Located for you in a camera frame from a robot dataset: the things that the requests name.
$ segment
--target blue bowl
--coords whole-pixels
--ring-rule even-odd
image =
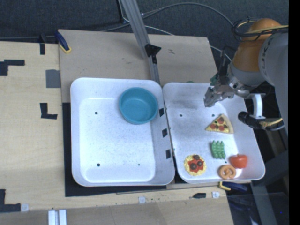
[[[150,122],[158,113],[156,97],[144,88],[130,88],[123,92],[119,107],[123,117],[133,124]]]

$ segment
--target black bracket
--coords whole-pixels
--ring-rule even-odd
[[[152,44],[147,44],[145,46],[145,50],[146,50],[147,56],[152,57],[152,62],[154,64],[157,64],[158,61],[156,59],[156,54],[158,54],[158,52],[161,50],[161,47],[157,47],[157,46],[154,46]]]
[[[47,37],[44,33],[41,33],[39,36],[38,36],[38,41],[39,43],[47,43]]]

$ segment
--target toy food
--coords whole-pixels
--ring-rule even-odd
[[[190,175],[199,176],[206,171],[206,163],[201,156],[193,154],[185,158],[184,168]]]
[[[232,165],[223,165],[219,169],[219,176],[223,179],[233,179],[236,175],[236,170]]]
[[[205,129],[210,132],[233,134],[233,126],[224,114],[214,119]]]
[[[243,154],[237,154],[236,156],[230,157],[229,160],[235,168],[244,168],[247,166],[248,157]]]
[[[214,158],[225,158],[225,150],[223,141],[213,141],[211,144],[211,152]]]

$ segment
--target metal pole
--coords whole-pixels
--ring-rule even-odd
[[[137,43],[140,47],[142,56],[144,59],[148,60],[148,64],[150,67],[150,75],[151,79],[156,81],[160,84],[159,81],[159,74],[158,74],[158,66],[156,61],[156,54],[160,50],[159,47],[155,47],[151,45],[148,33],[146,31],[142,16],[140,14],[140,10],[138,8],[138,5],[136,3],[136,0],[120,0],[125,12],[128,16],[130,26],[132,28],[132,31],[135,35],[135,38],[137,40]],[[146,50],[146,47],[154,47],[152,49],[152,52],[149,52],[149,50]]]

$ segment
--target black mat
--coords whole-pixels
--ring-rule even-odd
[[[84,187],[79,185],[72,176],[71,163],[71,104],[63,103],[63,134],[65,157],[65,196],[90,196],[107,193],[133,192],[145,190],[166,189],[166,186],[114,186],[114,187]]]

